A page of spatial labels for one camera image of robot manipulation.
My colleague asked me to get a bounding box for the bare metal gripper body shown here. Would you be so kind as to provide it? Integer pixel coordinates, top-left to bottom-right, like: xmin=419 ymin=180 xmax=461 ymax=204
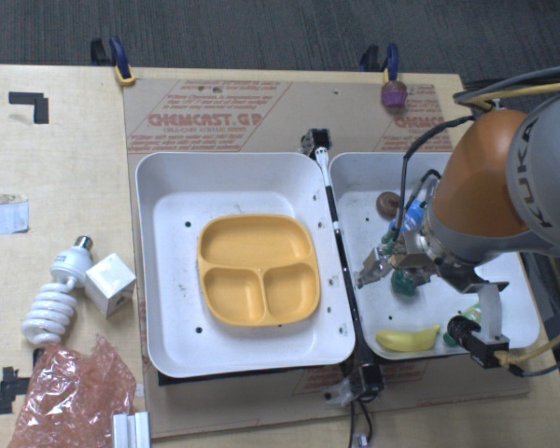
xmin=388 ymin=233 xmax=450 ymax=288

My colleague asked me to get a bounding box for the green broccoli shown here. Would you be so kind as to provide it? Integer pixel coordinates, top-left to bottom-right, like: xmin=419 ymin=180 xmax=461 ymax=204
xmin=390 ymin=268 xmax=419 ymax=298

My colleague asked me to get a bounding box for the thin black and white rod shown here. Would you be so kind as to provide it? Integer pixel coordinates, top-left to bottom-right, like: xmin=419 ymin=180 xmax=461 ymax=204
xmin=314 ymin=147 xmax=375 ymax=369

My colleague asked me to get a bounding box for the white plastic tray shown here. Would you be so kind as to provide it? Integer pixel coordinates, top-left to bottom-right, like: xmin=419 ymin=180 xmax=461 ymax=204
xmin=134 ymin=151 xmax=357 ymax=379
xmin=328 ymin=151 xmax=541 ymax=361

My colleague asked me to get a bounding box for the blue and white bottle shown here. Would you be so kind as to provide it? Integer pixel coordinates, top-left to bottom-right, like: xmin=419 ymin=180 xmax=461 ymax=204
xmin=388 ymin=198 xmax=427 ymax=235

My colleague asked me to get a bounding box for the brown doughnut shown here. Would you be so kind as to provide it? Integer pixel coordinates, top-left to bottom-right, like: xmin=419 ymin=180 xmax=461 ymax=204
xmin=375 ymin=190 xmax=403 ymax=219

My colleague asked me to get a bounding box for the yellow banana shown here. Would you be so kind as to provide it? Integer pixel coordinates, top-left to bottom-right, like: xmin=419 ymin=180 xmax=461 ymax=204
xmin=374 ymin=323 xmax=442 ymax=355

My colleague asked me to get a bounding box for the green bottle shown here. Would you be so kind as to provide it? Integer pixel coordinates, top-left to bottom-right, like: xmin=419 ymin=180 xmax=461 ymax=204
xmin=442 ymin=302 xmax=483 ymax=348

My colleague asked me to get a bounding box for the yellow divided plate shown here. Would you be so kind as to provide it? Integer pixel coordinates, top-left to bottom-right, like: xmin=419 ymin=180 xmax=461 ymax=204
xmin=196 ymin=213 xmax=322 ymax=329

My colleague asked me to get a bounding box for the purple cupcake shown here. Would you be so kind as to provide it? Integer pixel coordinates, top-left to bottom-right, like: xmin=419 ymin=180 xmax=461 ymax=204
xmin=380 ymin=79 xmax=409 ymax=109

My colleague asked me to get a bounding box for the brown cardboard board red print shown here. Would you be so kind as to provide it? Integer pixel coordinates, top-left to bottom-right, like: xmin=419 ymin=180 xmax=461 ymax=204
xmin=121 ymin=77 xmax=531 ymax=439

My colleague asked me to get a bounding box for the white cube box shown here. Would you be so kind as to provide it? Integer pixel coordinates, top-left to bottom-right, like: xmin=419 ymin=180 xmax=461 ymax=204
xmin=84 ymin=251 xmax=138 ymax=318

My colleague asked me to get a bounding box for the white spiral light bulb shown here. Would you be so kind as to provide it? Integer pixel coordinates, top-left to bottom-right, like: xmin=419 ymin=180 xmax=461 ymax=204
xmin=20 ymin=234 xmax=96 ymax=346

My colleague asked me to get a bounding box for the pink bubble wrap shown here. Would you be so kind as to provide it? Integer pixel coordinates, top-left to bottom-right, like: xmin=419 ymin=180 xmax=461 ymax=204
xmin=7 ymin=334 xmax=138 ymax=448

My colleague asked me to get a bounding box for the black cylinder on white bracket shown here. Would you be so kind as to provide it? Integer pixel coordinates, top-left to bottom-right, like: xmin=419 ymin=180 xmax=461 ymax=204
xmin=446 ymin=279 xmax=512 ymax=371

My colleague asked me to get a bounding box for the black block with thin wires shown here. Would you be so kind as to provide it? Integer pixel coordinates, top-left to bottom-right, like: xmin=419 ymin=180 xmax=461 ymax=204
xmin=348 ymin=363 xmax=385 ymax=401
xmin=301 ymin=128 xmax=333 ymax=159

